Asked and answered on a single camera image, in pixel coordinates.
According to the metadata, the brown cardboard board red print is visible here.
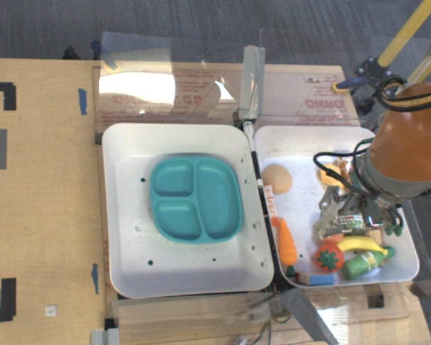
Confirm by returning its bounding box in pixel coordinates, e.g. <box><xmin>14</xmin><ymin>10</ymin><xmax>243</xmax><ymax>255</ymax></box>
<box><xmin>93</xmin><ymin>63</ymin><xmax>362</xmax><ymax>301</ymax></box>

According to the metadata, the white plastic tray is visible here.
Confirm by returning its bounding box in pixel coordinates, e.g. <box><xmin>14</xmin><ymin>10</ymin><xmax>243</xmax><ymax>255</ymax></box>
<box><xmin>101</xmin><ymin>122</ymin><xmax>276</xmax><ymax>299</ymax></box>
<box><xmin>253</xmin><ymin>125</ymin><xmax>421</xmax><ymax>289</ymax></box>

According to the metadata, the thin black and white rod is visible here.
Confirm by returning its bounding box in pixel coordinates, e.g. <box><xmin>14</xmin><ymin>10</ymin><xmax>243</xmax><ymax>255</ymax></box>
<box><xmin>242</xmin><ymin>120</ymin><xmax>283</xmax><ymax>291</ymax></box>

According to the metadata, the red tomato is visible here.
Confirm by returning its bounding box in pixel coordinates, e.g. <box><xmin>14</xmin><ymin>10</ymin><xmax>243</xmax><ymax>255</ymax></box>
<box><xmin>315</xmin><ymin>241</ymin><xmax>346</xmax><ymax>274</ymax></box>

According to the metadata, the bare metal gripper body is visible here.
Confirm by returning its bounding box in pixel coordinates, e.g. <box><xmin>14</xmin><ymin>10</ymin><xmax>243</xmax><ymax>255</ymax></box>
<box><xmin>339</xmin><ymin>190</ymin><xmax>387</xmax><ymax>229</ymax></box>

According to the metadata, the orange carrot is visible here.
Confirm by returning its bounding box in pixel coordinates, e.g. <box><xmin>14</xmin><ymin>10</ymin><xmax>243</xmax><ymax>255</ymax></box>
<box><xmin>277</xmin><ymin>217</ymin><xmax>299</xmax><ymax>277</ymax></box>

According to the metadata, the blue and red carton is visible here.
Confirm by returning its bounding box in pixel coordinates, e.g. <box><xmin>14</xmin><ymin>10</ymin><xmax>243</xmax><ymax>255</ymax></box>
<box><xmin>295</xmin><ymin>271</ymin><xmax>336</xmax><ymax>287</ymax></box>

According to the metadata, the yellow banana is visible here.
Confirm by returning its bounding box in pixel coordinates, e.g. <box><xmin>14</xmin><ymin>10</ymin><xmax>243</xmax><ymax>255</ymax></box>
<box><xmin>336</xmin><ymin>235</ymin><xmax>390</xmax><ymax>257</ymax></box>

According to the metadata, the green bottle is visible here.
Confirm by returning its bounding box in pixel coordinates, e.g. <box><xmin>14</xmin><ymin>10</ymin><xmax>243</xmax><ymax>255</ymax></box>
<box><xmin>340</xmin><ymin>246</ymin><xmax>396</xmax><ymax>281</ymax></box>

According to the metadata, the silver can with green label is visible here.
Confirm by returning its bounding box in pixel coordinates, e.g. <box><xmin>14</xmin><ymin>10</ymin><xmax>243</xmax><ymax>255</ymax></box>
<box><xmin>331</xmin><ymin>215</ymin><xmax>368</xmax><ymax>235</ymax></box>

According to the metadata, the yellow toy pastry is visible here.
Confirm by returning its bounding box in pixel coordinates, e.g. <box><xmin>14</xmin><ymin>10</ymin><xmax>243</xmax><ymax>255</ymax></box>
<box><xmin>317</xmin><ymin>160</ymin><xmax>351</xmax><ymax>187</ymax></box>

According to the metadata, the tan wooden cube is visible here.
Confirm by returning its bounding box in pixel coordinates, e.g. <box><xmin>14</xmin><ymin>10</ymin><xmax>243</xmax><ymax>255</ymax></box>
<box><xmin>367</xmin><ymin>228</ymin><xmax>384</xmax><ymax>246</ymax></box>

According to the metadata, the red and white packet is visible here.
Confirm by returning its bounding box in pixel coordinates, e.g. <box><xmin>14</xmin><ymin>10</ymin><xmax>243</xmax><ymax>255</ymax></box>
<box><xmin>262</xmin><ymin>184</ymin><xmax>280</xmax><ymax>226</ymax></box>

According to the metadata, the teal divided plate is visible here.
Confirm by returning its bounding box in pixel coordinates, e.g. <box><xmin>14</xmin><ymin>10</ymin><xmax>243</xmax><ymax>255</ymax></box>
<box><xmin>149</xmin><ymin>156</ymin><xmax>244</xmax><ymax>245</ymax></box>

